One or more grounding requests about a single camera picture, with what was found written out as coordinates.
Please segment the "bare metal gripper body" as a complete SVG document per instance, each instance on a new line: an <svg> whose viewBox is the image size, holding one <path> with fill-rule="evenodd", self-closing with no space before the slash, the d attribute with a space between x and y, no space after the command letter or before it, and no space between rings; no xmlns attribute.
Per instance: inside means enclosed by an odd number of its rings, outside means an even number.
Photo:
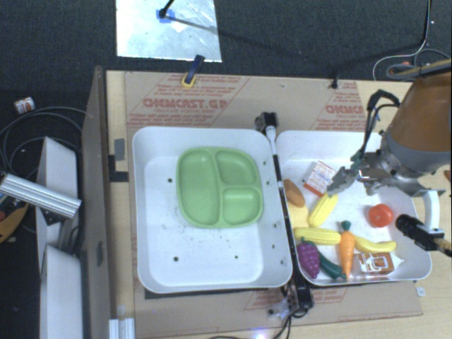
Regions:
<svg viewBox="0 0 452 339"><path fill-rule="evenodd" d="M364 184L368 195L374 195L384 187L393 187L408 196L422 196L426 188L419 183L421 176L385 150L365 153L357 169L357 181Z"/></svg>

